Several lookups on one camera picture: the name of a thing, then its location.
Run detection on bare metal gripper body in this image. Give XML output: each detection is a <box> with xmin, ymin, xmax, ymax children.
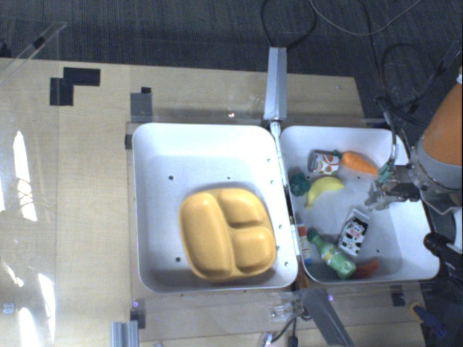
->
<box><xmin>378</xmin><ymin>164</ymin><xmax>422</xmax><ymax>203</ymax></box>

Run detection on white plastic tray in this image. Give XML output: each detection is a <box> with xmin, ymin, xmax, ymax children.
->
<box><xmin>131</xmin><ymin>122</ymin><xmax>300</xmax><ymax>294</ymax></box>
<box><xmin>279</xmin><ymin>125</ymin><xmax>442</xmax><ymax>286</ymax></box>

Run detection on orange carrot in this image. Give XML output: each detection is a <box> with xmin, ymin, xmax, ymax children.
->
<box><xmin>332</xmin><ymin>150</ymin><xmax>380</xmax><ymax>176</ymax></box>

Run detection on cow print milk carton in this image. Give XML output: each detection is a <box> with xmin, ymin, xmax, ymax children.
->
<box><xmin>336</xmin><ymin>208</ymin><xmax>371</xmax><ymax>257</ymax></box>

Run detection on yellow banana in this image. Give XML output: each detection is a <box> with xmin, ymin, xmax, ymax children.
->
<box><xmin>304</xmin><ymin>175</ymin><xmax>346</xmax><ymax>210</ymax></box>

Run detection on white and orange can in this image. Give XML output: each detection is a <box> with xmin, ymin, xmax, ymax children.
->
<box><xmin>307</xmin><ymin>150</ymin><xmax>342</xmax><ymax>176</ymax></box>

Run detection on red sausage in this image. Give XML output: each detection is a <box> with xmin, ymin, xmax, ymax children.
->
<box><xmin>350</xmin><ymin>259</ymin><xmax>381</xmax><ymax>280</ymax></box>

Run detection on green plastic bottle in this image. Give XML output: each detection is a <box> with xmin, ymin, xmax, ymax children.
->
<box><xmin>306</xmin><ymin>228</ymin><xmax>357</xmax><ymax>280</ymax></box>

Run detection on green broccoli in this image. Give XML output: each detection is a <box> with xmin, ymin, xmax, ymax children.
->
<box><xmin>288</xmin><ymin>172</ymin><xmax>312</xmax><ymax>197</ymax></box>

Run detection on white orange and blue packet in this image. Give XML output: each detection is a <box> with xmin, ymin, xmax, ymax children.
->
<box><xmin>294</xmin><ymin>223</ymin><xmax>313</xmax><ymax>267</ymax></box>

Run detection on yellow divided plate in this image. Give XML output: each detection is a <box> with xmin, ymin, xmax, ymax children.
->
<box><xmin>178</xmin><ymin>187</ymin><xmax>279</xmax><ymax>282</ymax></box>

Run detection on black cylinder on white bracket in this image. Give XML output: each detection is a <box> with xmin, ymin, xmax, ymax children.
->
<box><xmin>422</xmin><ymin>207</ymin><xmax>463</xmax><ymax>267</ymax></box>

